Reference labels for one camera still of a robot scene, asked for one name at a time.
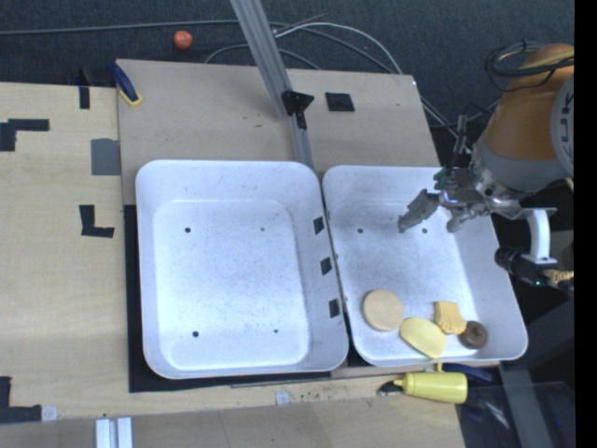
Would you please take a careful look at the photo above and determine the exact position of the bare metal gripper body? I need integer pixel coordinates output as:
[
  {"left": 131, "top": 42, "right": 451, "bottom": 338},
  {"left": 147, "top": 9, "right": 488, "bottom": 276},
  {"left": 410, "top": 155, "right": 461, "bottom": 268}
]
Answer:
[{"left": 437, "top": 161, "right": 524, "bottom": 219}]

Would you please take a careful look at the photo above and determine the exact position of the pale yellow ridged toy food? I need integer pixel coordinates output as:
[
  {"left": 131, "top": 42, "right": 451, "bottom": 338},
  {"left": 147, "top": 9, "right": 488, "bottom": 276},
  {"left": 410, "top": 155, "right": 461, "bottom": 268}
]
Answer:
[{"left": 433, "top": 301, "right": 467, "bottom": 336}]

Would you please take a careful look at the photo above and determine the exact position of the white plastic tray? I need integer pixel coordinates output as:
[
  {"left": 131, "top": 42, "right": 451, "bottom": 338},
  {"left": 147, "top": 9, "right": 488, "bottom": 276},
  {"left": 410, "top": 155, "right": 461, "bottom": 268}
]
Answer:
[
  {"left": 321, "top": 164, "right": 529, "bottom": 369},
  {"left": 134, "top": 159, "right": 350, "bottom": 381}
]

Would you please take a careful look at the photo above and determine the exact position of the yellow oval toy food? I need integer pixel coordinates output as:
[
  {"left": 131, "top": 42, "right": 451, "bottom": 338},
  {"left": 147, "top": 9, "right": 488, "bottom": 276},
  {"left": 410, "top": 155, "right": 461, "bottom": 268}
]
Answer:
[{"left": 399, "top": 316, "right": 448, "bottom": 359}]

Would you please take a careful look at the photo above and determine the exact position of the round beige biscuit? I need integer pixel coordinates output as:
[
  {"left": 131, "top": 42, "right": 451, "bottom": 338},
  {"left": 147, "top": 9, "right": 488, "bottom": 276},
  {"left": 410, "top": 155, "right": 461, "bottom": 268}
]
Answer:
[{"left": 362, "top": 288, "right": 405, "bottom": 333}]

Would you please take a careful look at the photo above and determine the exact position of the yellow squeeze bottle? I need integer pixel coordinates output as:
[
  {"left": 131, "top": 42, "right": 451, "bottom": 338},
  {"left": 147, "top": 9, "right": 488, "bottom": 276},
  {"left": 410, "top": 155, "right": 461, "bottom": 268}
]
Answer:
[{"left": 393, "top": 371, "right": 469, "bottom": 405}]

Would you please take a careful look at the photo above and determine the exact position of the brown doughnut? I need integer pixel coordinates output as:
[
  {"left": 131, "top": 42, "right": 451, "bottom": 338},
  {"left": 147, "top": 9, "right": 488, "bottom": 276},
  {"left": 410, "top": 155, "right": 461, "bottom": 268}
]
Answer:
[{"left": 458, "top": 320, "right": 489, "bottom": 349}]

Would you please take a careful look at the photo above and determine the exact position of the pale wood board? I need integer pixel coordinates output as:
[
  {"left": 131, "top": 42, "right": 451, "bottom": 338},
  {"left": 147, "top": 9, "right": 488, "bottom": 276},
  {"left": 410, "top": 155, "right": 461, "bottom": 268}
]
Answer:
[{"left": 115, "top": 58, "right": 500, "bottom": 391}]

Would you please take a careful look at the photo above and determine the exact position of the black cylinder on white bracket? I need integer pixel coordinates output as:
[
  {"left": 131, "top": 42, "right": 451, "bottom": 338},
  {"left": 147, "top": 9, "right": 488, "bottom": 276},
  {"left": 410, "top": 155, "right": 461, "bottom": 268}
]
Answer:
[{"left": 493, "top": 207, "right": 559, "bottom": 287}]

